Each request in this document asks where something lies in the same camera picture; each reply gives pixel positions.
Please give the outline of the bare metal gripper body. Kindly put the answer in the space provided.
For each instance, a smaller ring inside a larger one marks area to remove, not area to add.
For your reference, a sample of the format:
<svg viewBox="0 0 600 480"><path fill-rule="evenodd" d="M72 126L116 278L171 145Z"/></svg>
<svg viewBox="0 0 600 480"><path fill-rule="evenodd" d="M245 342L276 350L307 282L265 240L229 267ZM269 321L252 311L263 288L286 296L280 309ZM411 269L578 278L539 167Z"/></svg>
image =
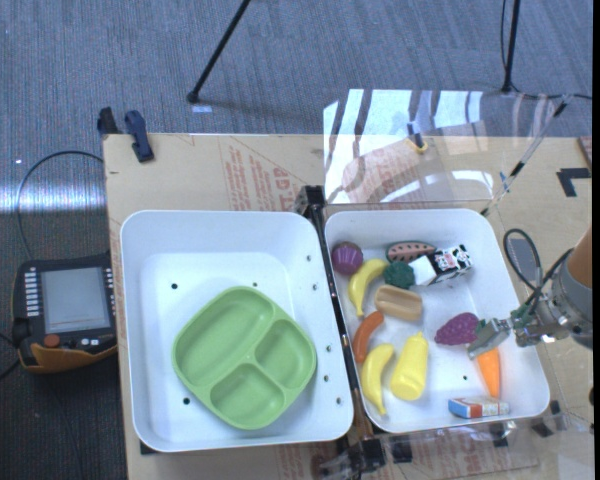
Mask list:
<svg viewBox="0 0 600 480"><path fill-rule="evenodd" d="M511 321L515 342L520 347L572 338L587 349L593 348L592 316L569 302L523 304L511 312Z"/></svg>

